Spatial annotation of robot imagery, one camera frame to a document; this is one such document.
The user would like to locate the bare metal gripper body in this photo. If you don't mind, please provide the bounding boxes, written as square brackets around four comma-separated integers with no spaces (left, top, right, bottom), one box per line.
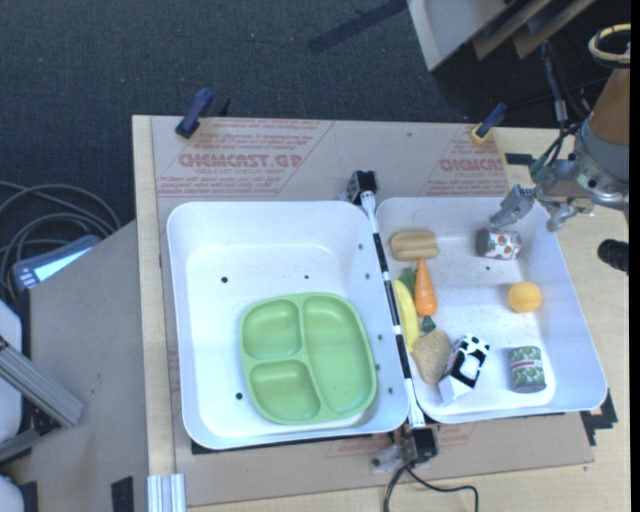
[533,158,631,215]

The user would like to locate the white can with orange print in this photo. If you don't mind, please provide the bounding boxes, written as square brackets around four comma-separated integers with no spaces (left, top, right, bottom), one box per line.
[475,226,523,262]

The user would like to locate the orange ball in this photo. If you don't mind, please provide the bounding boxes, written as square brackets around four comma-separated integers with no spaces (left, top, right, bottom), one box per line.
[506,280,544,315]

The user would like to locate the tan hot dog bun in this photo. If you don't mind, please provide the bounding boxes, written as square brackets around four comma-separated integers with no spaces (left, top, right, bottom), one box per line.
[388,228,442,263]

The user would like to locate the white plastic tray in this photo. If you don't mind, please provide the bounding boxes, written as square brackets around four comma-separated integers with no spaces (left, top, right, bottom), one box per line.
[374,195,610,426]
[165,199,413,451]

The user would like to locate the orange carrot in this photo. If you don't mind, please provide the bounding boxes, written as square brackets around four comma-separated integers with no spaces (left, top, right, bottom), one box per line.
[413,255,440,334]

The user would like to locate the thin black and white rod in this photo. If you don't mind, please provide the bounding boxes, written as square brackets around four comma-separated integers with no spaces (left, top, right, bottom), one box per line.
[360,189,427,429]

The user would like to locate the yellow banana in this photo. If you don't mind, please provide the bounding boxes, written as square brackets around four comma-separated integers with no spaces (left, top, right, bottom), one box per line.
[391,277,422,354]

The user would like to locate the green and white can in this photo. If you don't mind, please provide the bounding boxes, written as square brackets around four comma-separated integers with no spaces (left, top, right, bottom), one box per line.
[507,345,548,394]

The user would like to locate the black and white carton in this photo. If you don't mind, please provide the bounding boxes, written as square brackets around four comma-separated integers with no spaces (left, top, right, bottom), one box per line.
[436,334,492,406]

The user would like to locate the brown bread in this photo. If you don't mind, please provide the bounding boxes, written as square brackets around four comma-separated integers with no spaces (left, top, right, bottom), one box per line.
[411,328,453,386]

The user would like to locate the brown cardboard board red print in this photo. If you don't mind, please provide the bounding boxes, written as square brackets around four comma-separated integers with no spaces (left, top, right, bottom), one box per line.
[149,115,597,507]

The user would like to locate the green divided plate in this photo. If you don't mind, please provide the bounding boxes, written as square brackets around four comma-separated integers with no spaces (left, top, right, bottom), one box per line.
[237,291,379,427]

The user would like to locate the black cylinder on white bracket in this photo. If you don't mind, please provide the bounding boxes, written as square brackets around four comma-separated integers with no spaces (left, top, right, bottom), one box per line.
[596,238,631,274]

